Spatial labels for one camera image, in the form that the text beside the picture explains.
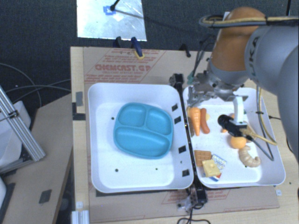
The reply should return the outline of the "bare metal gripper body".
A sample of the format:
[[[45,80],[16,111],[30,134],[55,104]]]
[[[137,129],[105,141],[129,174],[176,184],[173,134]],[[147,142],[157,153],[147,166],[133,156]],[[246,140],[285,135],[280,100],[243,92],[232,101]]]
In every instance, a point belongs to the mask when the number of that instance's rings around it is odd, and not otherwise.
[[[232,101],[234,99],[234,91],[243,87],[240,84],[228,84],[220,80],[213,72],[204,71],[198,73],[192,82],[193,92],[198,96],[203,92],[210,92],[211,98],[220,98],[223,101]]]

